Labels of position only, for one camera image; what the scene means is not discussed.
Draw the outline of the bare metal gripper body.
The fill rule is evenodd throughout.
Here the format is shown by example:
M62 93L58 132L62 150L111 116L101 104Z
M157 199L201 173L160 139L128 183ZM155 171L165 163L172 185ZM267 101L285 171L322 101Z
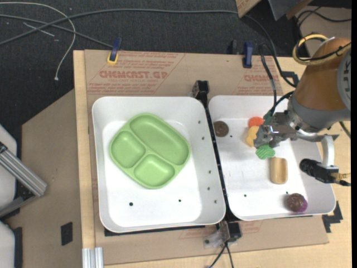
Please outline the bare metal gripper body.
M276 112L268 126L271 142L281 142L286 139L296 140L308 136L302 127L303 120L293 112Z

